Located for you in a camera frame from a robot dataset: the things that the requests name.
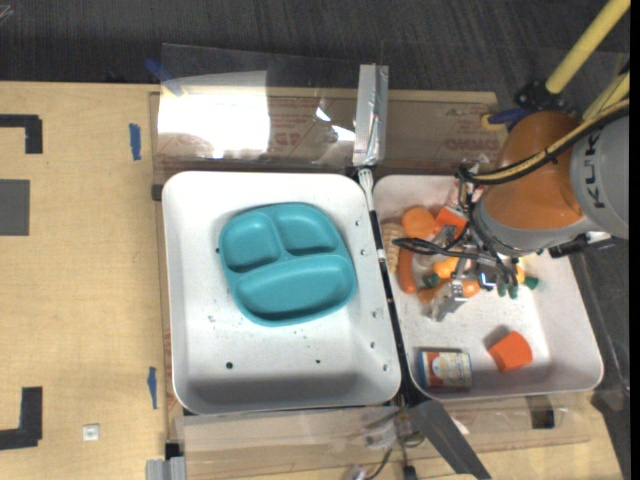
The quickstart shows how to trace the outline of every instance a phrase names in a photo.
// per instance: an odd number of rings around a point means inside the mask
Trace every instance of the teal divided plate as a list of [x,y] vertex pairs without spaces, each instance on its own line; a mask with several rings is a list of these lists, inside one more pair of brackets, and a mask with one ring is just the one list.
[[306,322],[345,306],[356,273],[333,222],[314,206],[282,203],[233,217],[220,232],[222,268],[250,320]]

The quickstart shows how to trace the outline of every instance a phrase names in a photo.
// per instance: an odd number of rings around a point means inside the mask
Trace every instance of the yellow pole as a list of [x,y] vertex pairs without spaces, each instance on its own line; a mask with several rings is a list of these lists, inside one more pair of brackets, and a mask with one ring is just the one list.
[[551,94],[560,94],[606,35],[631,7],[631,0],[609,0],[587,27],[578,42],[548,78],[546,85]]
[[622,100],[631,88],[631,71],[618,75],[585,111],[582,119],[591,119],[603,109]]

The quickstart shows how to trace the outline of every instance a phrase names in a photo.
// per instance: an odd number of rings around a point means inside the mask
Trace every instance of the white tray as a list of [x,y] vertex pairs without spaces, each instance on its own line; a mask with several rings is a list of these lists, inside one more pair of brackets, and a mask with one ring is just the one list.
[[[162,193],[173,382],[199,414],[381,404],[400,385],[396,345],[361,188],[345,176],[184,172]],[[300,325],[246,319],[228,290],[217,240],[239,212],[303,202],[336,224],[358,290],[342,309]]]
[[[384,177],[374,188],[378,218],[380,222],[399,218],[414,205],[437,213],[453,186],[454,179],[448,176]],[[443,392],[423,386],[420,389],[426,395],[441,400],[494,398],[590,390],[599,384],[602,358],[569,260],[534,254],[523,258],[521,265],[528,275],[540,279],[535,290],[520,287],[517,300],[482,292],[441,322],[427,318],[417,296],[404,293],[396,277],[391,276],[414,383],[419,386],[417,355],[422,349],[455,348],[471,356],[471,390]],[[416,258],[414,266],[420,286],[422,276]],[[500,373],[487,348],[496,337],[511,330],[527,339],[533,363]]]

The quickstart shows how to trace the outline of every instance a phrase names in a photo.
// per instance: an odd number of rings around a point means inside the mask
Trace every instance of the can label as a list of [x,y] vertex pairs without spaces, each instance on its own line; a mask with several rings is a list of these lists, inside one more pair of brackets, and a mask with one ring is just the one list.
[[471,358],[462,352],[422,352],[424,378],[432,388],[470,388]]

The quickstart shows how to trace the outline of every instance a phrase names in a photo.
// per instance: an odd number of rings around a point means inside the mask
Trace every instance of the gray carpet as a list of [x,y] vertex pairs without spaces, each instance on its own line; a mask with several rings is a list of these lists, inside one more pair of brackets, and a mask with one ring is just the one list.
[[[0,79],[154,82],[145,59],[176,43],[382,61],[394,88],[492,90],[509,105],[525,82],[550,73],[606,1],[0,0],[14,10],[0,24]],[[578,108],[626,61],[630,33],[627,14],[567,88]],[[628,375],[628,242],[581,258],[604,386],[617,389]],[[629,476],[628,412],[608,418]]]

